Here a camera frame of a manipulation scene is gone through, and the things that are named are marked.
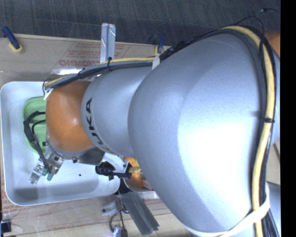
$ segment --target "cable tie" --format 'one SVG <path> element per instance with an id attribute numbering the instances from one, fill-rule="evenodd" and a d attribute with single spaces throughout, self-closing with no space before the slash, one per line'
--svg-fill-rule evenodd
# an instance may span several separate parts
<path id="1" fill-rule="evenodd" d="M 110 68 L 110 61 L 111 60 L 112 60 L 112 57 L 109 57 L 108 58 L 108 70 L 112 72 L 113 70 Z"/>
<path id="2" fill-rule="evenodd" d="M 275 123 L 275 120 L 272 118 L 265 118 L 264 122 L 265 123 Z"/>
<path id="3" fill-rule="evenodd" d="M 80 70 L 79 72 L 78 72 L 78 78 L 80 79 L 80 80 L 82 80 L 82 79 L 84 79 L 84 76 L 82 76 L 81 74 L 80 74 L 80 72 L 81 71 L 83 71 L 83 70 L 85 70 L 85 68 L 82 68 L 82 70 Z"/>
<path id="4" fill-rule="evenodd" d="M 160 64 L 160 54 L 156 55 L 155 58 L 152 61 L 152 69 L 154 70 L 155 67 L 157 67 Z"/>
<path id="5" fill-rule="evenodd" d="M 234 236 L 246 228 L 252 226 L 253 223 L 256 223 L 263 219 L 267 212 L 269 211 L 271 205 L 270 205 L 270 190 L 268 187 L 268 184 L 266 183 L 265 185 L 265 193 L 266 193 L 266 198 L 265 202 L 260 205 L 260 207 L 257 210 L 254 210 L 253 212 L 249 213 L 246 217 L 244 217 L 236 226 L 231 228 L 229 231 L 225 232 L 218 232 L 218 233 L 206 233 L 206 232 L 201 232 L 194 230 L 192 228 L 189 228 L 185 226 L 186 229 L 188 229 L 192 234 L 199 236 L 199 237 L 230 237 Z"/>
<path id="6" fill-rule="evenodd" d="M 50 93 L 54 90 L 54 88 L 51 88 L 51 89 L 48 89 L 46 92 L 45 92 L 45 95 L 44 95 L 44 100 L 46 100 L 48 98 L 48 96 L 50 95 Z"/>

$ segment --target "yellow cable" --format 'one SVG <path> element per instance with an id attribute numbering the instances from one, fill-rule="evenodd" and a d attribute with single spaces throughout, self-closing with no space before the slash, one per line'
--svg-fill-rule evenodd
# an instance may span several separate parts
<path id="1" fill-rule="evenodd" d="M 110 63 L 114 62 L 125 62 L 125 61 L 153 61 L 154 57 L 129 57 L 129 58 L 119 58 L 119 59 L 112 59 Z"/>
<path id="2" fill-rule="evenodd" d="M 127 61 L 129 61 L 129 62 L 132 62 L 132 61 L 153 61 L 153 59 L 154 59 L 154 57 L 147 57 L 147 58 L 145 58 L 145 57 L 130 57 L 130 58 L 113 59 L 113 60 L 110 61 L 110 63 L 114 63 L 114 62 L 125 62 L 125 61 L 126 62 Z M 59 81 L 60 79 L 66 78 L 68 76 L 60 77 L 60 78 L 54 79 L 52 81 L 46 82 L 44 84 L 44 87 L 47 87 L 47 86 L 49 86 L 49 85 L 51 85 L 51 84 Z"/>
<path id="3" fill-rule="evenodd" d="M 233 29 L 237 30 L 248 37 L 250 37 L 255 44 L 259 48 L 259 44 L 261 39 L 253 33 L 251 30 L 240 27 L 240 26 L 228 26 L 225 27 L 225 29 Z M 265 74 L 266 74 L 266 84 L 267 84 L 267 98 L 266 98 L 266 111 L 265 111 L 265 118 L 273 118 L 273 113 L 275 109 L 275 88 L 274 88 L 274 74 L 272 70 L 272 63 L 271 59 L 268 55 L 268 52 L 266 50 L 265 45 L 263 45 L 263 56 L 264 56 L 264 64 L 265 64 Z M 262 163 L 264 158 L 265 149 L 267 147 L 268 138 L 270 136 L 272 129 L 272 123 L 264 123 L 259 146 L 257 150 L 255 165 L 253 169 L 253 179 L 252 179 L 252 209 L 256 210 L 260 207 L 260 201 L 259 201 L 259 180 L 260 180 L 260 174 L 262 169 Z M 263 230 L 262 230 L 262 222 L 259 221 L 255 223 L 256 228 L 256 236 L 262 237 L 263 236 Z"/>

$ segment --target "blue clamp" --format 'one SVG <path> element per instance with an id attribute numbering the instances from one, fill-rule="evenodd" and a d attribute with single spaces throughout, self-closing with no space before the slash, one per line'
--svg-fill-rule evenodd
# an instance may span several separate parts
<path id="1" fill-rule="evenodd" d="M 166 41 L 165 34 L 161 34 L 160 35 L 160 41 L 159 41 L 157 53 L 162 53 L 162 49 L 163 49 L 163 46 L 164 46 L 165 41 Z"/>
<path id="2" fill-rule="evenodd" d="M 147 41 L 147 44 L 156 45 L 157 44 L 157 39 L 158 39 L 158 35 L 154 34 L 154 35 L 149 37 L 149 39 Z M 166 40 L 165 34 L 161 34 L 159 44 L 158 44 L 158 46 L 156 46 L 155 51 L 154 51 L 155 55 L 162 53 L 165 40 Z"/>
<path id="3" fill-rule="evenodd" d="M 2 31 L 4 33 L 4 36 L 6 36 L 9 39 L 9 46 L 12 48 L 12 50 L 16 53 L 21 52 L 23 47 L 21 46 L 21 44 L 19 44 L 13 32 L 7 26 L 2 27 Z"/>

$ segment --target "orange object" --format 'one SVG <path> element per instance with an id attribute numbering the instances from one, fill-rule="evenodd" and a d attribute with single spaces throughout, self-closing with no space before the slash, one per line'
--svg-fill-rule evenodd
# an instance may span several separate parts
<path id="1" fill-rule="evenodd" d="M 89 84 L 89 81 L 77 80 L 54 89 L 47 98 L 47 138 L 59 150 L 75 152 L 94 147 L 81 119 L 82 98 Z"/>
<path id="2" fill-rule="evenodd" d="M 266 31 L 265 37 L 273 47 L 278 56 L 281 56 L 281 33 L 276 31 Z"/>
<path id="3" fill-rule="evenodd" d="M 133 167 L 139 167 L 137 160 L 134 157 L 125 157 L 124 160 L 129 161 Z M 140 177 L 140 173 L 133 173 L 131 179 L 142 189 L 144 187 L 143 180 Z"/>

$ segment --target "black cable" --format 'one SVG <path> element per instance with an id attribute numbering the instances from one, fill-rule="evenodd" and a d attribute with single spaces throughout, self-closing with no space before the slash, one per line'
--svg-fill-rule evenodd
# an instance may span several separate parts
<path id="1" fill-rule="evenodd" d="M 238 21 L 237 23 L 234 23 L 234 24 L 231 24 L 231 25 L 227 25 L 225 27 L 228 27 L 228 26 L 235 26 L 235 25 L 239 25 L 241 22 L 247 20 L 247 19 L 250 19 L 250 18 L 253 18 L 255 20 L 257 20 L 259 22 L 259 24 L 261 25 L 262 27 L 262 31 L 263 33 L 265 32 L 264 30 L 264 25 L 263 23 L 255 16 L 248 16 L 248 17 L 245 17 L 243 19 L 241 19 L 240 21 Z M 159 59 L 160 59 L 160 62 L 162 62 L 163 60 L 165 60 L 166 58 L 170 57 L 172 54 L 180 51 L 181 49 L 199 41 L 199 40 L 202 40 L 204 38 L 207 38 L 207 37 L 210 37 L 210 36 L 213 36 L 213 35 L 216 35 L 216 34 L 221 34 L 223 33 L 222 31 L 226 30 L 226 29 L 223 29 L 224 27 L 222 27 L 222 29 L 215 29 L 215 30 L 212 30 L 210 32 L 207 32 L 205 34 L 202 34 L 202 35 L 199 35 L 199 36 L 195 36 L 193 37 L 192 39 L 188 40 L 188 41 L 181 41 L 179 42 L 178 44 L 176 44 L 175 46 L 172 46 L 170 48 L 168 48 L 165 52 L 163 52 L 160 56 L 159 56 Z"/>
<path id="2" fill-rule="evenodd" d="M 276 227 L 276 224 L 275 224 L 275 221 L 274 221 L 272 212 L 270 210 L 268 211 L 268 213 L 266 215 L 266 219 L 268 221 L 269 227 L 271 229 L 274 229 L 274 231 L 272 232 L 273 233 L 273 236 L 274 237 L 280 237 L 280 234 L 278 233 L 278 230 L 277 230 L 277 227 Z"/>
<path id="3" fill-rule="evenodd" d="M 28 118 L 26 120 L 23 121 L 23 126 L 24 126 L 24 133 L 25 133 L 26 137 L 32 143 L 35 150 L 38 152 L 41 160 L 44 163 L 44 167 L 47 169 L 48 173 L 51 173 L 50 167 L 47 163 L 44 153 L 43 153 L 42 149 L 40 148 L 39 144 L 36 142 L 35 137 L 34 137 L 34 133 L 32 132 L 32 129 L 30 128 L 30 122 L 32 121 L 32 119 L 34 119 L 35 117 L 37 117 L 39 115 L 44 115 L 44 114 L 45 114 L 45 112 L 39 112 L 39 111 L 33 112 L 32 114 L 30 114 L 28 116 Z"/>
<path id="4" fill-rule="evenodd" d="M 109 226 L 110 226 L 110 230 L 112 231 L 112 233 L 114 233 L 114 228 L 112 227 L 112 222 L 113 222 L 113 219 L 117 216 L 117 214 L 120 213 L 120 210 L 118 210 L 111 218 L 110 218 L 110 221 L 109 221 Z"/>
<path id="5" fill-rule="evenodd" d="M 45 96 L 45 89 L 44 89 L 44 84 L 46 83 L 46 81 L 43 82 L 43 85 L 42 85 L 42 89 L 43 89 L 43 96 Z"/>
<path id="6" fill-rule="evenodd" d="M 108 71 L 112 71 L 111 68 L 110 68 L 110 62 L 111 62 L 111 60 L 112 60 L 112 57 L 109 57 L 108 58 L 108 66 L 107 66 Z"/>
<path id="7" fill-rule="evenodd" d="M 277 9 L 273 9 L 273 8 L 262 8 L 262 9 L 257 13 L 257 18 L 259 18 L 259 14 L 260 14 L 260 13 L 262 13 L 262 12 L 267 12 L 268 10 L 275 11 L 275 12 L 277 12 L 278 14 L 280 14 L 280 16 L 281 16 L 280 11 L 278 11 Z"/>
<path id="8" fill-rule="evenodd" d="M 122 220 L 123 229 L 125 230 L 124 220 L 123 220 L 123 216 L 122 216 L 122 210 L 119 211 L 119 214 L 120 214 L 120 219 Z"/>
<path id="9" fill-rule="evenodd" d="M 260 204 L 263 204 L 266 199 L 265 184 L 266 184 L 266 163 L 267 163 L 268 155 L 269 155 L 269 143 L 267 144 L 267 148 L 264 153 L 261 174 L 260 174 L 260 180 L 259 180 L 259 202 L 260 202 Z M 275 232 L 274 229 L 272 229 L 270 224 L 268 223 L 266 216 L 262 219 L 262 230 L 263 230 L 264 237 L 272 236 L 273 232 Z"/>
<path id="10" fill-rule="evenodd" d="M 107 64 L 101 64 L 93 68 L 90 67 L 88 69 L 81 70 L 78 74 L 74 74 L 65 78 L 65 81 L 63 82 L 59 82 L 59 83 L 55 82 L 55 85 L 50 86 L 50 88 L 60 88 L 78 79 L 84 79 L 90 76 L 96 76 L 99 73 L 103 73 L 105 71 L 140 68 L 140 67 L 147 67 L 151 65 L 152 65 L 152 61 L 130 61 L 130 62 L 116 62 L 116 63 L 111 62 L 109 66 L 110 70 L 108 70 Z"/>
<path id="11" fill-rule="evenodd" d="M 32 125 L 32 128 L 31 128 L 31 130 L 32 130 L 32 134 L 35 134 L 35 130 L 34 130 L 35 126 L 37 126 L 38 124 L 44 123 L 44 122 L 46 122 L 45 119 L 40 120 L 40 121 L 37 121 L 36 123 L 34 123 L 34 124 Z"/>

